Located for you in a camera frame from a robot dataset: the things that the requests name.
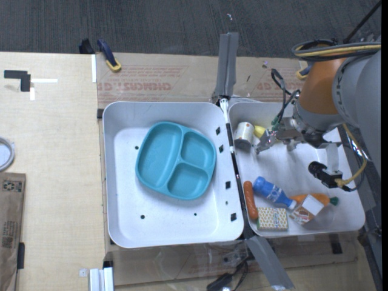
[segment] blue divided plate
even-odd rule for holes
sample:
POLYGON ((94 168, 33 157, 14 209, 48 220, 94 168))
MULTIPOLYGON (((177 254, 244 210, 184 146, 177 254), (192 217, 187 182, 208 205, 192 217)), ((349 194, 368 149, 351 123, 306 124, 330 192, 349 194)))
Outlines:
POLYGON ((215 147, 204 135, 173 122, 159 122, 141 144, 136 175, 155 191, 190 200, 206 191, 215 164, 215 147))

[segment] white can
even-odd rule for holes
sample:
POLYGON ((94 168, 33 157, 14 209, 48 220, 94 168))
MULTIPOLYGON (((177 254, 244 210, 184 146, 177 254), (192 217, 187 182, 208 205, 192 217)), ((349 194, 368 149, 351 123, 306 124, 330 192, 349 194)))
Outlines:
POLYGON ((249 122, 238 123, 235 135, 235 147, 245 151, 250 150, 254 131, 255 126, 249 122))

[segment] white plastic tray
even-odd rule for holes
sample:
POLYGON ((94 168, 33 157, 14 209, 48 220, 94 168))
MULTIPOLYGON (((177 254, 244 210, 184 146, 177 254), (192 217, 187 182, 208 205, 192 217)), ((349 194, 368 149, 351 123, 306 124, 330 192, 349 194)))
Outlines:
MULTIPOLYGON (((229 108, 230 124, 235 131, 239 122, 250 122, 265 128, 271 127, 271 121, 281 108, 280 103, 238 102, 229 108)), ((284 116, 292 115, 292 107, 286 108, 284 116)), ((328 141, 340 141, 338 130, 332 130, 325 137, 328 141)), ((327 165, 325 150, 317 150, 308 144, 298 144, 296 149, 288 152, 286 145, 278 141, 273 147, 256 155, 253 149, 249 152, 236 150, 236 159, 241 181, 254 182, 258 176, 264 177, 280 188, 286 195, 305 193, 325 193, 329 197, 337 196, 339 204, 326 206, 319 215, 301 226, 289 219, 288 231, 259 231, 256 221, 250 220, 250 226, 258 235, 274 238, 280 236, 307 235, 316 233, 350 232, 362 228, 365 213, 357 191, 345 192, 341 189, 328 189, 308 171, 312 161, 327 165)), ((339 147, 339 169, 343 178, 352 176, 343 146, 339 147)), ((257 207, 274 207, 271 202, 255 195, 257 207)))
POLYGON ((105 108, 102 121, 108 229, 117 245, 137 248, 212 243, 240 236, 244 221, 219 107, 208 102, 114 102, 105 108), (135 175, 142 141, 149 128, 160 121, 194 129, 216 147, 212 180, 197 199, 186 201, 156 192, 142 186, 135 175))

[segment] blue bottle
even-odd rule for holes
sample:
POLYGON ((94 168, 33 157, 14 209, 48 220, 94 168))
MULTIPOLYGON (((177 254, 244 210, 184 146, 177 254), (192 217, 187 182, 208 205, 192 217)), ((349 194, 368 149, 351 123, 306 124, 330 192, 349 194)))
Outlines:
POLYGON ((271 182, 268 182, 263 177, 258 177, 255 180, 253 183, 253 191, 275 204, 286 205, 290 210, 293 210, 296 206, 296 201, 288 198, 281 188, 271 182))

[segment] beige patterned box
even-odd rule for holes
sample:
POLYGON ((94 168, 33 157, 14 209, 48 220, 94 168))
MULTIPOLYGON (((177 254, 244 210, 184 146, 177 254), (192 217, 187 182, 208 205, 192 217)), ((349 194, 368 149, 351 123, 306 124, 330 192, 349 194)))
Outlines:
POLYGON ((287 230, 289 223, 284 208, 259 207, 258 230, 287 230))

